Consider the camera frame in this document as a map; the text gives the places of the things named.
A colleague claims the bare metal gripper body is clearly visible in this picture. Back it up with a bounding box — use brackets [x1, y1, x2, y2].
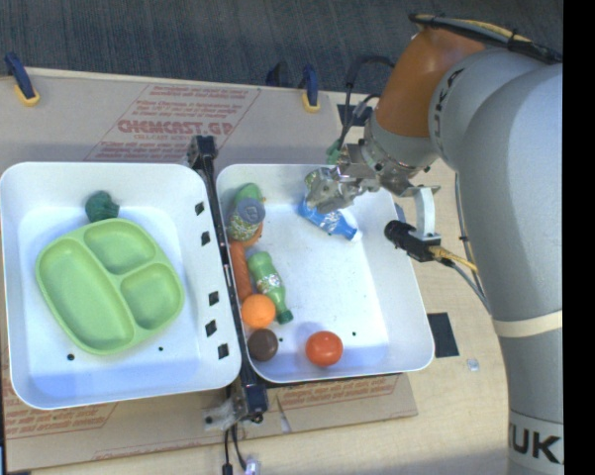
[337, 139, 430, 198]

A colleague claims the blue bottle white cap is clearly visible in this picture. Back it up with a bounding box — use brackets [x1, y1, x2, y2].
[296, 199, 363, 243]

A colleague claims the green rounded toy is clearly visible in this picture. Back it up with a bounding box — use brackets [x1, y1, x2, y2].
[232, 182, 266, 205]

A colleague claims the green patterned can grey lid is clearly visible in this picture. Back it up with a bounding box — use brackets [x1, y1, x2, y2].
[226, 196, 267, 242]

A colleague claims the white plastic tray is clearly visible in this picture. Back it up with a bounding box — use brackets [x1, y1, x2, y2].
[0, 160, 243, 411]
[215, 162, 436, 384]

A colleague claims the green bottle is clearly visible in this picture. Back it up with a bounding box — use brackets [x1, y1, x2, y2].
[246, 250, 295, 326]

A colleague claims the thin black rod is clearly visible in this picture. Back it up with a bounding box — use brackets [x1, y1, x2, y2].
[203, 158, 252, 390]

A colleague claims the orange carrot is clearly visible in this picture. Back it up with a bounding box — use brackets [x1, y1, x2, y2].
[229, 238, 255, 304]

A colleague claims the orange ball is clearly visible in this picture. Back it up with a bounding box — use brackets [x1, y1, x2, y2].
[241, 293, 277, 330]

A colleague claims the red tomato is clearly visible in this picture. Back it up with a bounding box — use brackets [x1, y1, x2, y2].
[305, 330, 345, 368]

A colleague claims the brown ball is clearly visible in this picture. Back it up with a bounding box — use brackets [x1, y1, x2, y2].
[247, 328, 279, 363]

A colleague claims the green broccoli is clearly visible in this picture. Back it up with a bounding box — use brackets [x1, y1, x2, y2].
[84, 190, 121, 224]

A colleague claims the brown cardboard board red print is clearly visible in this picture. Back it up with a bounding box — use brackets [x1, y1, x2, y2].
[0, 66, 420, 473]

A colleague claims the green divided plate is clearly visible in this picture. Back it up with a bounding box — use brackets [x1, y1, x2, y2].
[35, 217, 186, 356]

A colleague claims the black cylinder on white bracket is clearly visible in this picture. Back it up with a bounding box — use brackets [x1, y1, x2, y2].
[383, 183, 445, 264]

